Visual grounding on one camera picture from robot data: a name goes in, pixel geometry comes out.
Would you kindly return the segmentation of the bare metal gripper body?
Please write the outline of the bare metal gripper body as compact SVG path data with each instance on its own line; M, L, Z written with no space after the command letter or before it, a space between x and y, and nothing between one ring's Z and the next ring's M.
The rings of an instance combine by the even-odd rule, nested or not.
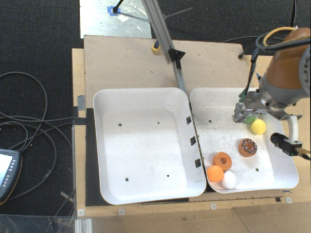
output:
M285 109L293 104L292 90L276 90L268 93L266 90L242 91L240 103L243 103L243 110L266 109L266 114L273 117L289 117Z

